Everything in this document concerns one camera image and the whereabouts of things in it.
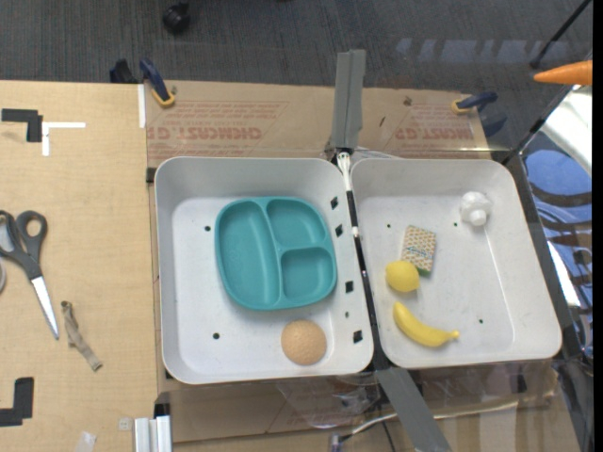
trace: sponge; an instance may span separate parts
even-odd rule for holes
[[[410,261],[419,273],[429,275],[433,268],[435,233],[410,225],[404,233],[402,245],[403,261]]]

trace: teal plate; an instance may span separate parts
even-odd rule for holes
[[[218,214],[215,230],[222,283],[241,306],[295,308],[333,291],[333,242],[309,202],[281,196],[231,202]]]

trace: yellow banana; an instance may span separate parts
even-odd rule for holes
[[[394,321],[406,335],[425,347],[440,347],[459,337],[459,332],[439,330],[419,321],[402,303],[394,303]]]

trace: caster wheel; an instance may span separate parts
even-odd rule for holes
[[[163,13],[163,24],[173,34],[179,34],[188,28],[190,15],[187,6],[172,5]]]

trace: blue clamp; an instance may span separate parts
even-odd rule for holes
[[[155,68],[155,64],[148,58],[142,58],[140,60],[140,70],[142,71],[142,78],[149,79],[153,86],[151,93],[155,100],[162,107],[169,107],[174,103],[173,94],[166,88],[161,75]]]
[[[498,94],[495,92],[482,92],[467,97],[466,99],[454,101],[451,104],[452,112],[455,114],[467,114],[473,107],[478,108],[478,112],[482,111],[488,104],[496,102]]]

